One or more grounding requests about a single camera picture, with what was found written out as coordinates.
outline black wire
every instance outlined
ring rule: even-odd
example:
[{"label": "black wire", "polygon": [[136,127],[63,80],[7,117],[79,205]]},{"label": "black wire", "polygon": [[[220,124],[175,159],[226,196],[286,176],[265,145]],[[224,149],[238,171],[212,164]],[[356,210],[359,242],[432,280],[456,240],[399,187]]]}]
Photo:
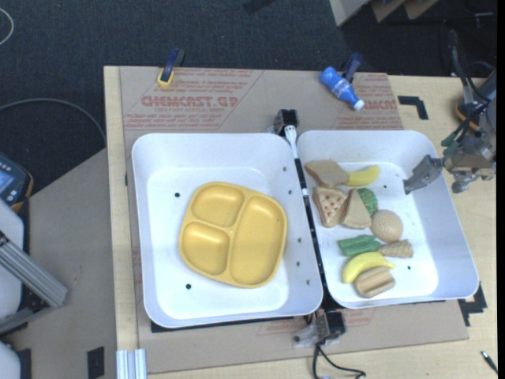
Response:
[{"label": "black wire", "polygon": [[103,143],[107,146],[107,138],[105,136],[105,132],[103,131],[102,127],[100,124],[94,119],[87,111],[85,111],[83,108],[77,106],[76,104],[69,103],[68,101],[64,101],[63,99],[54,99],[54,98],[32,98],[32,99],[23,99],[21,101],[15,101],[14,103],[9,103],[6,105],[2,105],[0,107],[0,112],[7,110],[12,107],[16,107],[19,105],[27,104],[27,103],[58,103],[62,105],[66,105],[68,107],[73,108],[74,110],[78,110],[81,114],[85,115],[88,117],[93,124],[96,126],[100,134],[102,135]]},{"label": "black wire", "polygon": [[357,374],[357,376],[355,377],[355,379],[359,379],[360,377],[366,377],[366,373],[363,372],[362,370],[355,370],[355,369],[351,369],[351,368],[344,368],[343,366],[338,366],[337,364],[335,364],[333,361],[331,361],[328,356],[324,353],[324,351],[321,349],[321,344],[323,342],[319,342],[316,344],[315,348],[314,348],[314,357],[312,358],[312,373],[314,374],[314,379],[319,379],[319,377],[317,376],[317,357],[319,356],[319,354],[321,353],[321,355],[324,357],[324,359],[327,360],[327,362],[333,366],[334,368],[338,369],[338,370],[345,370],[346,372],[354,372]]}]

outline cardboard sheet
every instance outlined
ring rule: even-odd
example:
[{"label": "cardboard sheet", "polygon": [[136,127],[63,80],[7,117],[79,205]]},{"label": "cardboard sheet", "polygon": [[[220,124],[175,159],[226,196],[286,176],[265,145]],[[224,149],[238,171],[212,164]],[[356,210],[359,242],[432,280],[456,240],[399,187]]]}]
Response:
[{"label": "cardboard sheet", "polygon": [[[293,348],[291,341],[293,332],[306,326],[303,317],[174,331],[153,327],[143,304],[131,149],[138,137],[151,132],[266,132],[283,108],[297,110],[299,133],[402,129],[387,75],[355,74],[354,90],[365,101],[365,107],[355,111],[319,82],[319,72],[180,68],[172,85],[163,90],[156,83],[159,68],[120,71],[137,323],[140,346],[148,353],[148,372],[312,355],[312,348]],[[468,338],[457,301],[342,312],[347,333],[328,346],[330,353]]]}]

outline white tray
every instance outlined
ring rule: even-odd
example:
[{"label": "white tray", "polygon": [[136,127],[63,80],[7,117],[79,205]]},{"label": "white tray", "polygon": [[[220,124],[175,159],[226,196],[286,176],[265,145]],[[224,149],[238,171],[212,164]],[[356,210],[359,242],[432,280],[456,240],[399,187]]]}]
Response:
[{"label": "white tray", "polygon": [[[323,288],[290,146],[271,133],[150,133],[132,150],[144,305],[158,325],[181,328],[310,314]],[[288,231],[275,277],[233,287],[185,265],[181,222],[193,192],[207,182],[257,190],[283,206]]]},{"label": "white tray", "polygon": [[395,287],[374,298],[362,298],[354,286],[342,282],[342,268],[348,260],[337,240],[368,234],[344,226],[326,228],[312,202],[316,182],[307,173],[307,186],[328,290],[340,305],[358,309],[400,303],[467,298],[477,290],[479,280],[473,258],[459,223],[451,195],[440,176],[431,185],[405,195],[403,180],[429,154],[436,157],[431,141],[414,131],[308,131],[297,142],[302,164],[332,159],[348,171],[372,164],[380,175],[367,186],[377,196],[379,209],[390,209],[402,219],[402,238],[413,245],[412,258],[390,258]]}]

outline dark gray carpet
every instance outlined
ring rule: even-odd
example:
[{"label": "dark gray carpet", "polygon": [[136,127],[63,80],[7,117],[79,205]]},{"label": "dark gray carpet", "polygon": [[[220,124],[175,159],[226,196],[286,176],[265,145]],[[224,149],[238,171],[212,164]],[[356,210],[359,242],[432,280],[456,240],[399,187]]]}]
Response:
[{"label": "dark gray carpet", "polygon": [[[186,49],[188,67],[342,69],[357,51],[360,71],[446,76],[440,47],[454,26],[469,62],[496,65],[496,18],[467,18],[496,13],[497,0],[442,0],[422,21],[406,22],[400,8],[382,24],[364,6],[341,28],[328,0],[0,0],[0,8],[15,21],[0,45],[0,107],[63,99],[102,126],[103,67],[164,66],[173,46]],[[0,41],[9,26],[0,13]],[[102,147],[95,126],[71,107],[0,111],[0,152],[33,173],[36,191]]]}]

